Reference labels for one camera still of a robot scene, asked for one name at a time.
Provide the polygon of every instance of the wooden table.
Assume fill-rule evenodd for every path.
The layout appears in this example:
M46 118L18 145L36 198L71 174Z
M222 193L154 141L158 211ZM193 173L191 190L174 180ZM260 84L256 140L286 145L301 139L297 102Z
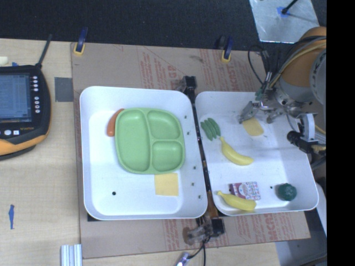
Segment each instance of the wooden table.
M45 41L0 39L9 64L34 65ZM0 161L0 265L60 265L60 246L80 244L72 102L55 102L56 77L71 78L70 42L51 42L42 63L52 96L48 137L34 150ZM14 205L13 229L9 209ZM84 259L83 265L175 265L181 252ZM189 266L203 265L202 252ZM206 265L280 265L274 243L210 248Z

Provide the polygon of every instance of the green plate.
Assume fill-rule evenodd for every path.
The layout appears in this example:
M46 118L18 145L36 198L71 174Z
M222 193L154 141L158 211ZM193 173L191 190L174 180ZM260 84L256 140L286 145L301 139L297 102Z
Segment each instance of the green plate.
M123 110L116 118L115 144L119 162L133 173L173 172L185 161L181 123L166 110Z

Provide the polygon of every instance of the white tray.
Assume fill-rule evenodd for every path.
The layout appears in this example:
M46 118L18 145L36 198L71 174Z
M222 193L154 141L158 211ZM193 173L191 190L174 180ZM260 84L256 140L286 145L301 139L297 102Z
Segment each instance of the white tray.
M266 123L266 115L259 111L256 119L264 129L263 135L250 136L239 124L238 116L255 93L202 92L196 97L199 121L213 118L221 128L221 134L237 152L251 156L249 166L237 166L221 152L221 141L210 141L201 130L213 200L217 209L228 216L263 214L314 209L318 203L318 191L307 155L290 144L286 135L292 129L286 116ZM220 190L229 193L229 184L257 182L261 199L254 211L242 211L228 206L217 195ZM290 183L297 188L293 201L283 201L276 196L276 186Z
M176 171L178 196L155 195L154 175L124 170L107 123L121 108L155 108L181 123L185 162ZM80 95L84 205L99 220L197 218L207 209L206 187L194 115L189 98L178 91L92 86Z

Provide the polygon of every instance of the green ball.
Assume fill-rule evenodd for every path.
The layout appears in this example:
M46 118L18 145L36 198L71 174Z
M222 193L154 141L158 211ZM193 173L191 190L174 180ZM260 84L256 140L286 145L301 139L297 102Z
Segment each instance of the green ball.
M286 201L292 201L297 196L297 189L289 183L280 185L277 192L278 196Z

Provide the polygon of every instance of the cardboard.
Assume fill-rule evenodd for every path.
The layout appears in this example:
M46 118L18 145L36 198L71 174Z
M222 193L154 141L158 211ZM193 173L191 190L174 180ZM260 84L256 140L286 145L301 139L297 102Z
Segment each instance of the cardboard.
M79 97L94 86L176 89L185 75L196 76L196 95L202 91L256 91L260 83L248 62L247 52L232 51L229 63L221 62L222 51L145 47L138 45L85 45L84 54L73 53L75 140L79 190L80 235L83 258L196 249L188 245L183 231L194 229L194 219L96 221L83 203ZM261 57L250 54L253 67L263 79ZM304 212L223 217L226 232L206 247L254 244L310 237Z

